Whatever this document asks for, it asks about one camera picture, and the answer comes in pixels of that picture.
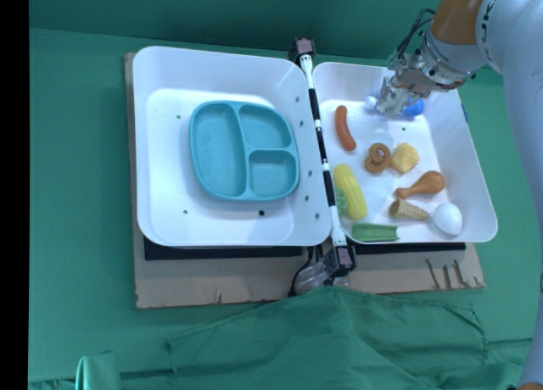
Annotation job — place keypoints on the brown pretzel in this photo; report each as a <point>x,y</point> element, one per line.
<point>373,164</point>

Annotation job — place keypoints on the blue and white toy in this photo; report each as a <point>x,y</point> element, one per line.
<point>415,108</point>

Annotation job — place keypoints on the tan ice cream cone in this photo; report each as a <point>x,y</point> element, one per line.
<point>405,209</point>

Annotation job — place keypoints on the white plastic tray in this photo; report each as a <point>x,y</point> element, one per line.
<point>449,146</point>
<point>169,210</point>

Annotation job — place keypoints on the orange sausage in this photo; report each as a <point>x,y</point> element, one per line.
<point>343,127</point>

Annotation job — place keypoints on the brown chicken drumstick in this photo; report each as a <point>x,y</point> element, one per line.
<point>428,182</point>

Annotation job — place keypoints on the white egg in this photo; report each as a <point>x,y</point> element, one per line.
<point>446,218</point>

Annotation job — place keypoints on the brown cardboard board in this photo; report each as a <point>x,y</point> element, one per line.
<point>237,280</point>

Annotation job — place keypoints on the blue divided plate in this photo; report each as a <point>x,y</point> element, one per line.
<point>216,146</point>

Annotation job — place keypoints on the green celery piece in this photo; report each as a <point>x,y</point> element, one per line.
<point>373,232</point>

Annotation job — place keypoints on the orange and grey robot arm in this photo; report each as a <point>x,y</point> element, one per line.
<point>515,15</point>

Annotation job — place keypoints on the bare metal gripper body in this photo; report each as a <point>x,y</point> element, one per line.
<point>418,76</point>

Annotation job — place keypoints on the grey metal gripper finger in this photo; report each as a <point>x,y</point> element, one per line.
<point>401,104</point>
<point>385,100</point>

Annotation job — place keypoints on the black and white thin rod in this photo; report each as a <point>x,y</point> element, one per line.
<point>315,108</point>

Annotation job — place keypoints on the green cloth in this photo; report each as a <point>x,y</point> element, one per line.
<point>339,337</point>

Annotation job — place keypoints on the yellow corn cob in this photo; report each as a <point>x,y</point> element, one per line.
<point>352,189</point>

